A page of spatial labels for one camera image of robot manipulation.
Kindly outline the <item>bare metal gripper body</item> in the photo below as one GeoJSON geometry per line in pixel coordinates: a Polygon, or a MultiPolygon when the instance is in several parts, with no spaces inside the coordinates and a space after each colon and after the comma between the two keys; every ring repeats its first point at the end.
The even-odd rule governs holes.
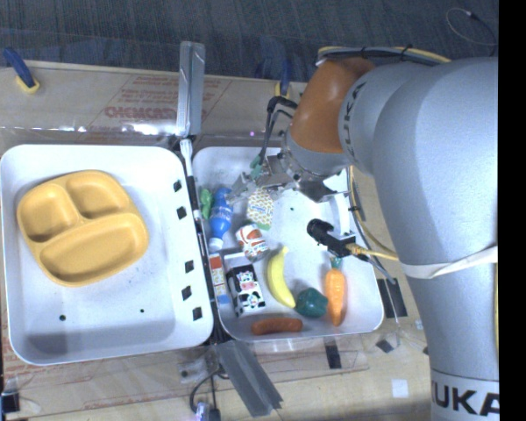
{"type": "Polygon", "coordinates": [[[286,153],[267,156],[259,175],[254,179],[257,189],[275,183],[291,183],[298,191],[315,203],[323,203],[338,194],[325,184],[327,176],[309,171],[286,153]]]}

